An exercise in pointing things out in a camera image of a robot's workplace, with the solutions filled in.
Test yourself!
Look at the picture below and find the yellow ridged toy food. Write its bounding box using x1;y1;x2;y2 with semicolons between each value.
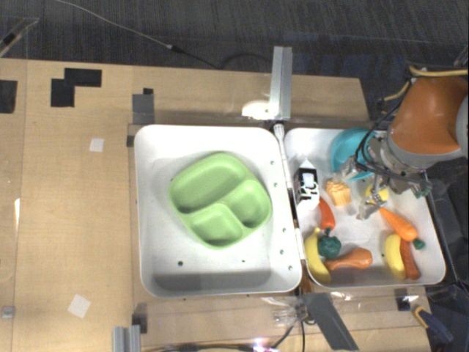
325;178;352;207

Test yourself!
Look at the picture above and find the orange sausage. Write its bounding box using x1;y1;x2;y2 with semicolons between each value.
399;238;421;281

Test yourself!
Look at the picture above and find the thin black and white rod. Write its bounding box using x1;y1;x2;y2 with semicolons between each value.
273;122;306;263

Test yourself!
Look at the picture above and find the green divided plate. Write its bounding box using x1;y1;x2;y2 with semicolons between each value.
168;152;274;251

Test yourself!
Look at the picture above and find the blue bowl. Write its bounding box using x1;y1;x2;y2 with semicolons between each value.
330;127;383;182

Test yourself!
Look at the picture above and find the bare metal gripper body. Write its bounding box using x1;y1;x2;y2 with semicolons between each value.
368;132;432;199

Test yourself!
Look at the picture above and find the orange carrot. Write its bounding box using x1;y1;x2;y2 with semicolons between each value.
378;207;427;251

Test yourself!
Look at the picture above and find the small yellow toy food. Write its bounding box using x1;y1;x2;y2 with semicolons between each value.
364;184;390;205

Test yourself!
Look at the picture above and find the white plastic tray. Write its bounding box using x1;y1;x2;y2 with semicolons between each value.
133;123;303;299
283;127;447;290

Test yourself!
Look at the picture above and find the pale wood board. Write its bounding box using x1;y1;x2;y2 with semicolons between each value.
126;72;433;352

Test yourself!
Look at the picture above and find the yellow banana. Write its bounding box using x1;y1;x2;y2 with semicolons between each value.
303;227;332;283
384;233;408;281

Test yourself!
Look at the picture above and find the green broccoli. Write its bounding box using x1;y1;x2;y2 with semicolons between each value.
317;234;343;260

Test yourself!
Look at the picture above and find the orange chicken drumstick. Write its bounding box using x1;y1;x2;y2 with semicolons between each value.
324;247;374;272

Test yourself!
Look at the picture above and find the black and white carton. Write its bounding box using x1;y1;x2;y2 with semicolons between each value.
293;158;320;210

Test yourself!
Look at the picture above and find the orange red toy pepper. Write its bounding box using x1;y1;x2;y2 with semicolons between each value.
317;196;336;235

